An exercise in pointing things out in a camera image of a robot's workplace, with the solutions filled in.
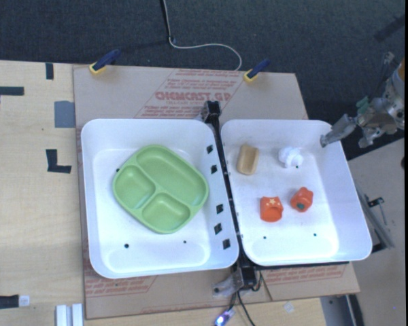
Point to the green divided plate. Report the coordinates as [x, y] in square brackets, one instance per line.
[160, 189]

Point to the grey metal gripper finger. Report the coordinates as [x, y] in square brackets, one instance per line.
[369, 138]
[340, 129]

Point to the thin black rod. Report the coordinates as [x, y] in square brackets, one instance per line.
[228, 182]

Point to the orange toy bell pepper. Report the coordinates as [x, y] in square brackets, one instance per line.
[302, 199]

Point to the white toy garlic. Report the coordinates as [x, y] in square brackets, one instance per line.
[290, 156]

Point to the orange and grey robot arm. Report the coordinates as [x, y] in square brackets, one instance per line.
[400, 76]

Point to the white plastic tray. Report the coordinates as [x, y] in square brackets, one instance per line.
[163, 250]
[292, 243]

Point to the orange cup with star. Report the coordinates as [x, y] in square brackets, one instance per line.
[271, 209]

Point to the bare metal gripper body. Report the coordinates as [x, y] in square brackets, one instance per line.
[381, 115]

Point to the tan toy bread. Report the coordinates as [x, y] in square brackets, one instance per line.
[247, 160]

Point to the brown cardboard board red print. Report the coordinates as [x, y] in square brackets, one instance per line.
[122, 93]

